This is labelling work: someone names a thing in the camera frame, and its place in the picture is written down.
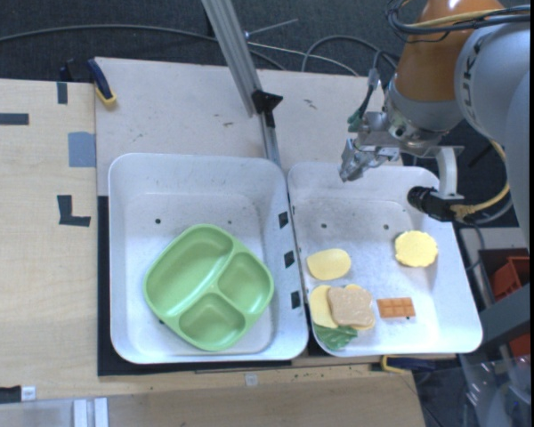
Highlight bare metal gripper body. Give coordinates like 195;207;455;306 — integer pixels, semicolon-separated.
347;110;444;159

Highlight white plastic tray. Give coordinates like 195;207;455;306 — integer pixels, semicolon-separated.
108;152;311;366
287;161;484;359

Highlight yellow round scalloped biscuit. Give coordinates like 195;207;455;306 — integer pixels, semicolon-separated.
393;230;440;269

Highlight yellow oval toy slice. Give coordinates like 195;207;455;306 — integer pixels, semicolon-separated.
305;247;352;283

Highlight tan toy bread slice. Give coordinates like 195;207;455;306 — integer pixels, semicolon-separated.
326;286;376;328

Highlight orange waffle biscuit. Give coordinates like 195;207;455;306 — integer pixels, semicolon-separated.
376;296;417;320

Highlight green toy lettuce leaf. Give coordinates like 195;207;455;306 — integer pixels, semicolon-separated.
312;322;360;352

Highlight green divided plate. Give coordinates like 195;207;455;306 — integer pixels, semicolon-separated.
142;223;276;353

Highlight black cylinder on white bracket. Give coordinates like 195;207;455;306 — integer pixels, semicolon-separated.
406;146;466;222

